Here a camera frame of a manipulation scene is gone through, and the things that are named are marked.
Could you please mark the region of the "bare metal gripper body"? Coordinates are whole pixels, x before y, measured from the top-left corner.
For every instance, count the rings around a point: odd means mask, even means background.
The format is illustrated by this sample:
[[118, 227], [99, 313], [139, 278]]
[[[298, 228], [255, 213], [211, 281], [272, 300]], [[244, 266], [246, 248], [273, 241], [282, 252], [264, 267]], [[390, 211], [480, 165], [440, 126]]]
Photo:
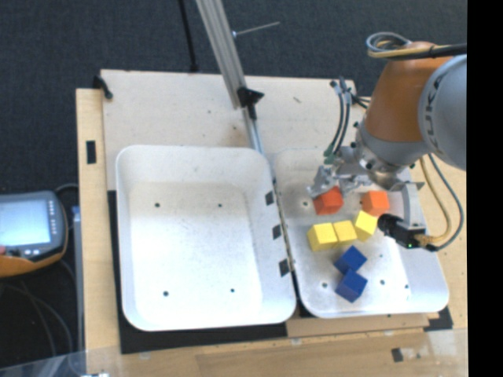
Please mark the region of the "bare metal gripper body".
[[384, 190], [396, 190], [409, 180], [404, 166], [383, 161], [359, 143], [339, 147], [335, 153], [328, 155], [328, 165], [332, 166], [337, 184], [340, 177], [365, 175], [369, 177], [370, 185], [377, 185]]

